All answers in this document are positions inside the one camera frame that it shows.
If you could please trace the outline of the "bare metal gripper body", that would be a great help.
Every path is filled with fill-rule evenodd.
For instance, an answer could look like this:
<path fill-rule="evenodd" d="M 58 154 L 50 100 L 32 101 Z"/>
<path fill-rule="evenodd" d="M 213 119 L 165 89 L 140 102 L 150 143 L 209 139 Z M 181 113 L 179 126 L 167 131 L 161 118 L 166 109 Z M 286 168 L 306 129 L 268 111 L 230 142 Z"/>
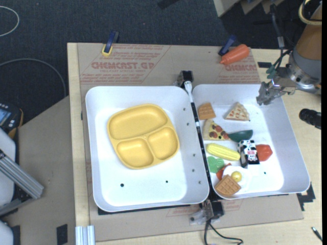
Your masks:
<path fill-rule="evenodd" d="M 299 67 L 287 64 L 270 72 L 267 85 L 278 87 L 278 95 L 294 94 L 297 90 L 321 95 L 321 81 L 306 74 Z"/>

